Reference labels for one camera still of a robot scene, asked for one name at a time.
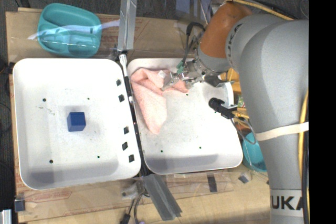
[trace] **blue cube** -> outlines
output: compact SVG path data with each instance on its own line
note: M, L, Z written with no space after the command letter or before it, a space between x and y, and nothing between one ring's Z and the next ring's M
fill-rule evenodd
M84 112L70 112L67 122L69 132L83 131L86 126Z

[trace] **white label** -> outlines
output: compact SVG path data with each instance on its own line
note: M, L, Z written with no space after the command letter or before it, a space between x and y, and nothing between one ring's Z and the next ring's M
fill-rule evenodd
M302 192L297 189L271 189L271 214L303 217Z

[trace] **teal bowl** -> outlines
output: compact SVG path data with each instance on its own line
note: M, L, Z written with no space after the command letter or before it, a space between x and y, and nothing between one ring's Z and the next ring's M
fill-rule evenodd
M255 141L253 133L249 133L248 135L246 135L246 138L251 142ZM262 155L258 141L254 145L252 145L246 140L243 140L242 148L243 148L243 156L244 156L243 164L246 167L252 170L258 171L258 172L267 171L264 157Z
M53 54L89 58L99 49L101 32L101 21L94 13L52 3L41 12L37 40L43 49Z

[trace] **white strap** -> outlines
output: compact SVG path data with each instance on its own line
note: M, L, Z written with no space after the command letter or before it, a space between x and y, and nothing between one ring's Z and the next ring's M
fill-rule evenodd
M293 124L289 126L283 126L275 128L273 130L265 131L262 133L255 134L258 141L269 140L276 138L278 136L287 135L287 134L296 134L309 130L309 122L303 122L299 124Z

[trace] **pink cloth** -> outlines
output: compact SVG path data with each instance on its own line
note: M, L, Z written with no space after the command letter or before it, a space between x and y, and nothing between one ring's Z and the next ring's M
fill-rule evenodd
M167 119L166 98L163 93L172 90L188 92L184 81L179 81L173 87L162 91L164 79L159 75L159 72L140 68L131 76L134 96L145 123L153 134L159 134L162 124Z

